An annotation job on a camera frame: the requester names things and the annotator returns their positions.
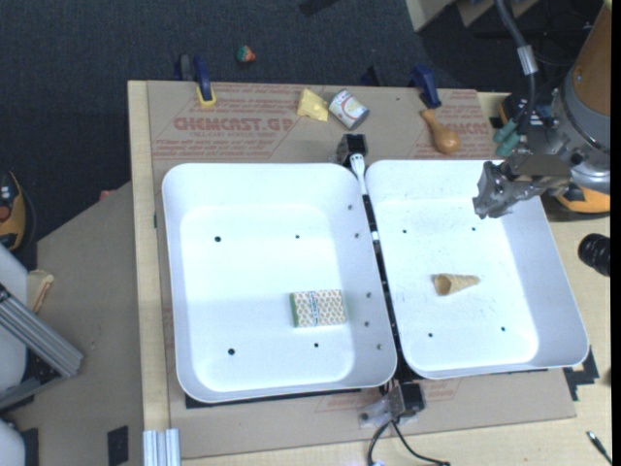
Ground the thin black and white rod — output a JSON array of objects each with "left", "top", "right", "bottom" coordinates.
[{"left": 349, "top": 154, "right": 405, "bottom": 383}]

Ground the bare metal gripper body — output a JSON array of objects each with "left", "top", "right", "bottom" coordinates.
[{"left": 503, "top": 144, "right": 611, "bottom": 195}]

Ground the brown cardboard board red print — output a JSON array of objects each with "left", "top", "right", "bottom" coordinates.
[{"left": 145, "top": 80, "right": 578, "bottom": 460}]

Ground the tan ice cream cone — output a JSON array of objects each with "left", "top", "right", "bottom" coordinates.
[{"left": 432, "top": 272, "right": 481, "bottom": 298}]

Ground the black cylinder on white bracket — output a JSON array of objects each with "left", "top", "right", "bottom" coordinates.
[{"left": 576, "top": 232, "right": 611, "bottom": 278}]

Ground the green and orange patterned carton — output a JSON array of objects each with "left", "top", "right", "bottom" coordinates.
[{"left": 288, "top": 287, "right": 349, "bottom": 330}]

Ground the small white can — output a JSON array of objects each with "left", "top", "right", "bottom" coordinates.
[{"left": 328, "top": 88, "right": 371, "bottom": 132}]

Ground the white plastic tray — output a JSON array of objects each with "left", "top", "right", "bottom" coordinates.
[
  {"left": 160, "top": 162, "right": 399, "bottom": 404},
  {"left": 363, "top": 158, "right": 591, "bottom": 381}
]

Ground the yellow cheese wedge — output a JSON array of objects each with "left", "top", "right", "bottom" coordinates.
[{"left": 296, "top": 87, "right": 331, "bottom": 124}]

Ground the brown chicken drumstick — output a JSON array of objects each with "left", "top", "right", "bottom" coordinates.
[{"left": 419, "top": 108, "right": 461, "bottom": 155}]

